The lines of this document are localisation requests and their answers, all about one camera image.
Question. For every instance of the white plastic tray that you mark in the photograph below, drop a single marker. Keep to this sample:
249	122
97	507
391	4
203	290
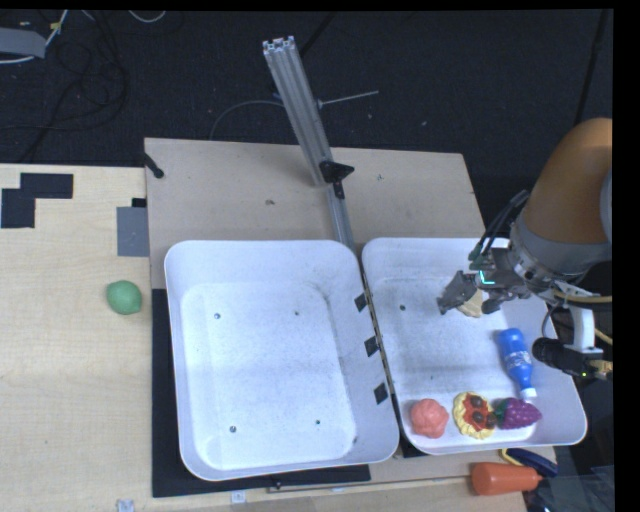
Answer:
450	350
270	370

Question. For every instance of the black cylinder on white bracket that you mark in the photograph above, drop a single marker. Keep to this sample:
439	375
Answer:
560	356

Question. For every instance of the green toy lime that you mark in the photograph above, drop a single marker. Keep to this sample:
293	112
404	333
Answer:
124	297

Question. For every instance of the purple toy grapes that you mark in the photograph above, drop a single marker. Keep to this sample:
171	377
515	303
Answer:
520	414

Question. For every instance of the salmon pink lumpy toy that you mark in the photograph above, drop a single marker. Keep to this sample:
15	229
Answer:
429	418

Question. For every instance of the blue plastic bottle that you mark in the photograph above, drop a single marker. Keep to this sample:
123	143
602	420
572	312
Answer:
516	357

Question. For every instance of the beige toy biscuit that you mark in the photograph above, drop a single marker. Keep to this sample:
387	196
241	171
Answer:
472	306

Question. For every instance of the orange toy carrot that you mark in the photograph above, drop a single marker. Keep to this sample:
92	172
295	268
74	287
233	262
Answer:
502	478

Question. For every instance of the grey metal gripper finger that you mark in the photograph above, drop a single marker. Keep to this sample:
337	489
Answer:
457	292
496	304

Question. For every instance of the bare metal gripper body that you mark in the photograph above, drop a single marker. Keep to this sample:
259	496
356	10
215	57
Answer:
505	280

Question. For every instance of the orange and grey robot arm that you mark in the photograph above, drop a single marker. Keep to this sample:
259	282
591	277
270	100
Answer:
570	200

